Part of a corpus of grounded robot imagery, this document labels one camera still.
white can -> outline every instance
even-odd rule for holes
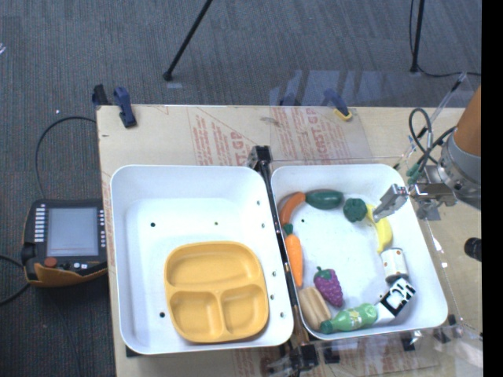
[[[380,254],[380,257],[383,260],[386,282],[393,284],[398,278],[409,278],[406,258],[401,248],[388,248]]]

blue clamp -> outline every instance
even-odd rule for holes
[[[325,106],[327,105],[327,103],[332,102],[336,107],[333,112],[342,120],[346,122],[351,117],[353,117],[353,115],[347,108],[344,99],[336,91],[334,91],[332,88],[328,88],[323,94],[325,95],[325,99],[321,103],[321,106]]]
[[[123,121],[124,127],[136,126],[136,119],[134,118],[133,108],[131,107],[131,99],[126,88],[117,86],[113,91],[113,97],[116,103],[120,106],[121,112],[119,116]]]

dark floor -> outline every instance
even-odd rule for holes
[[[166,82],[206,1],[0,0],[0,254],[20,260],[36,169],[46,198],[101,196],[91,121],[57,124],[35,159],[56,121],[95,118],[98,84],[133,104],[316,105],[333,88],[349,106],[436,107],[465,71],[447,103],[463,108],[481,82],[482,0],[424,0],[419,44],[420,0],[213,0]],[[0,258],[0,301],[23,285]],[[106,276],[0,306],[1,376],[114,374]]]

dark green round object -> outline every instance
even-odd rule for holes
[[[337,208],[343,202],[343,193],[336,190],[320,190],[308,192],[306,203],[319,210],[331,210]]]
[[[343,208],[344,216],[349,222],[361,221],[367,215],[365,201],[360,198],[348,198]]]

yellow banana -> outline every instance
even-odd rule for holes
[[[372,209],[373,205],[367,204],[367,218],[376,226],[377,231],[377,239],[379,244],[377,245],[377,253],[381,254],[381,252],[391,243],[393,239],[393,232],[391,231],[391,225],[387,218],[382,218],[379,221],[375,222]]]

